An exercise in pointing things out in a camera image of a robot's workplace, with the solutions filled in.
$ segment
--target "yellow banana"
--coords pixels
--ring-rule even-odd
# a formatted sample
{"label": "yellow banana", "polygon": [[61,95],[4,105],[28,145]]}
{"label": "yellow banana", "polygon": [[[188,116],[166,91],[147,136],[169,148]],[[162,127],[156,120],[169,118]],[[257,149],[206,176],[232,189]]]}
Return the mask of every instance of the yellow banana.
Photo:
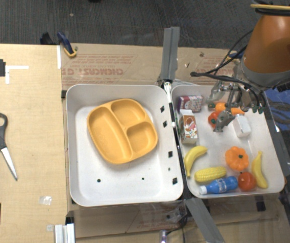
{"label": "yellow banana", "polygon": [[255,176],[257,186],[261,188],[267,188],[268,183],[262,173],[262,152],[258,151],[258,155],[252,162],[252,174]]}
{"label": "yellow banana", "polygon": [[193,166],[194,161],[206,153],[208,149],[204,146],[195,146],[191,148],[184,157],[184,166],[186,171],[186,176],[190,176],[190,171]]}

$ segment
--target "scissor handle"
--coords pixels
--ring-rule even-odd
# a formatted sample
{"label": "scissor handle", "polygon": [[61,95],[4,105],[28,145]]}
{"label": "scissor handle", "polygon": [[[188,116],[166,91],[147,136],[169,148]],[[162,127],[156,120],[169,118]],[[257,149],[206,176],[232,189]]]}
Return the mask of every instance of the scissor handle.
{"label": "scissor handle", "polygon": [[5,114],[0,113],[0,118],[2,118],[4,120],[4,123],[2,125],[0,125],[0,137],[2,139],[4,139],[5,138],[5,129],[8,126],[8,117]]}

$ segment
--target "blue bottle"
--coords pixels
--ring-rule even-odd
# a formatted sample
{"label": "blue bottle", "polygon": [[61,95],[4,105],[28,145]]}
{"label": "blue bottle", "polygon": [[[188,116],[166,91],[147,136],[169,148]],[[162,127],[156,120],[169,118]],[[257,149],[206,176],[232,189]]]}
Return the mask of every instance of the blue bottle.
{"label": "blue bottle", "polygon": [[235,190],[237,187],[237,178],[235,178],[234,176],[230,176],[227,178],[216,179],[212,181],[209,185],[200,186],[199,193],[224,193],[230,190]]}

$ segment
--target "white block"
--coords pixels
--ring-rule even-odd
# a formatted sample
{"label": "white block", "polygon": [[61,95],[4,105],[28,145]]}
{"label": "white block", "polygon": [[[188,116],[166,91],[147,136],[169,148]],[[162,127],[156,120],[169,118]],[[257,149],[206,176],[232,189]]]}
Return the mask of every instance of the white block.
{"label": "white block", "polygon": [[252,132],[248,119],[244,115],[238,114],[232,123],[238,138],[246,137]]}

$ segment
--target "divided plate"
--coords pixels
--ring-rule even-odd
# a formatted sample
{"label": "divided plate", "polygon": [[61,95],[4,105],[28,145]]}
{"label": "divided plate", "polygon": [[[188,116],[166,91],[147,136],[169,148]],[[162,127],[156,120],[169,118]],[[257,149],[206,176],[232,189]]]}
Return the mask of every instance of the divided plate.
{"label": "divided plate", "polygon": [[88,129],[102,157],[123,164],[144,156],[157,144],[157,132],[145,109],[133,99],[118,99],[94,108]]}

